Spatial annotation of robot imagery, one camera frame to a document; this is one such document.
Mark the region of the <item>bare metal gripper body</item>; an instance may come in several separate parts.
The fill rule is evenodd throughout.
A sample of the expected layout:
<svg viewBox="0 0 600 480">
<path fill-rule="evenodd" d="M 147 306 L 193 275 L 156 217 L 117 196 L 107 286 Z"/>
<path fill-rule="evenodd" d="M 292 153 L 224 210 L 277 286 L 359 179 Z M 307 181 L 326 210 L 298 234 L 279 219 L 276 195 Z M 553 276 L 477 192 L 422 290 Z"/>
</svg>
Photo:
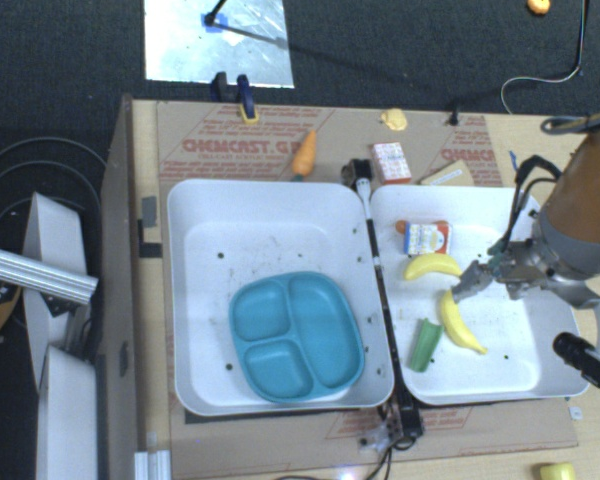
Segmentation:
<svg viewBox="0 0 600 480">
<path fill-rule="evenodd" d="M 600 294 L 587 282 L 600 275 L 600 244 L 581 240 L 498 241 L 488 250 L 494 279 L 514 300 L 531 291 L 553 293 L 575 309 L 592 309 Z"/>
</svg>

